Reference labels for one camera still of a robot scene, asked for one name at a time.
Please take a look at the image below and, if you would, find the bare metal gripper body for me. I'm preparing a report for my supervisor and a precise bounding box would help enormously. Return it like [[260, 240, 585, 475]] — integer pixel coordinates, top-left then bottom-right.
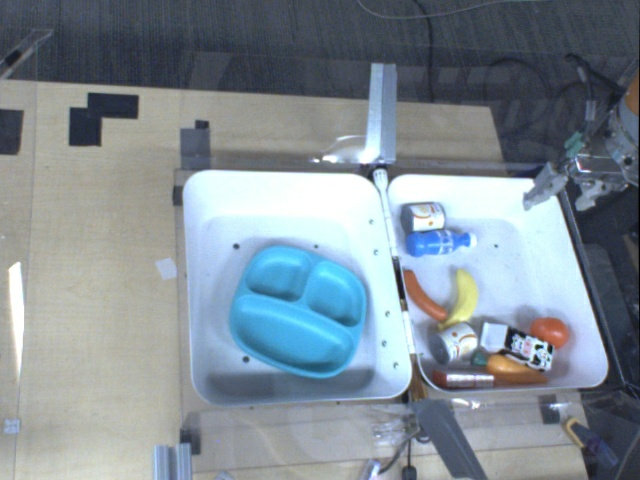
[[564, 136, 640, 190]]

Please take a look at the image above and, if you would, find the white plastic tray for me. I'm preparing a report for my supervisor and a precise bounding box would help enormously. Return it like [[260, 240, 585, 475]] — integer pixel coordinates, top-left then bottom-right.
[[387, 173, 611, 396], [181, 169, 414, 408]]

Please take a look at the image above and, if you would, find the white can with orange print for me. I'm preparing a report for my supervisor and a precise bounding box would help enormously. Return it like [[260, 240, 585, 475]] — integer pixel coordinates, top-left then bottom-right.
[[430, 321, 481, 366], [399, 201, 447, 234]]

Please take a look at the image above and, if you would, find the blue bottle with white cap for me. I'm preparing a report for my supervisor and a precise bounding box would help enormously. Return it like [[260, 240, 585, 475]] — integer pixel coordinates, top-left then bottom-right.
[[404, 228, 479, 259]]

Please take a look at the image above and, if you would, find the yellow banana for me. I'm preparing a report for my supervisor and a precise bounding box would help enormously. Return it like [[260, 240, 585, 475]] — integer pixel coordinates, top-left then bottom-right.
[[437, 267, 481, 332]]

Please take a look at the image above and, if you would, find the orange tomato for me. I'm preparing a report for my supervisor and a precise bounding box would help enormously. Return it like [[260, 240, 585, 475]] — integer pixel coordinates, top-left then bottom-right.
[[529, 316, 572, 350]]

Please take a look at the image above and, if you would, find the white cube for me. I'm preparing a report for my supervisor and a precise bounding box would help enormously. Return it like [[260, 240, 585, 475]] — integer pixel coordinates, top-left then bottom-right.
[[479, 321, 511, 355]]

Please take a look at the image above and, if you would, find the black and white cow carton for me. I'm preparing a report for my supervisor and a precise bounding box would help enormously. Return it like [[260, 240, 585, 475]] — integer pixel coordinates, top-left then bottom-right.
[[501, 326, 556, 373]]

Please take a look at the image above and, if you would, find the red sausage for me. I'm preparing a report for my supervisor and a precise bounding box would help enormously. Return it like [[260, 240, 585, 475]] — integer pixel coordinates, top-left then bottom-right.
[[402, 268, 449, 323]]

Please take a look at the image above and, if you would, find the orange carrot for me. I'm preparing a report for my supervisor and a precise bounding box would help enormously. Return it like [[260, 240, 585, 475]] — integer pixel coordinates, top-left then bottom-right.
[[470, 351, 551, 386]]

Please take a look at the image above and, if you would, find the blue divided plate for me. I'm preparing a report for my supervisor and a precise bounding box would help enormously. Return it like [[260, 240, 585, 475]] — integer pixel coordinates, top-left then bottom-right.
[[228, 244, 369, 381]]

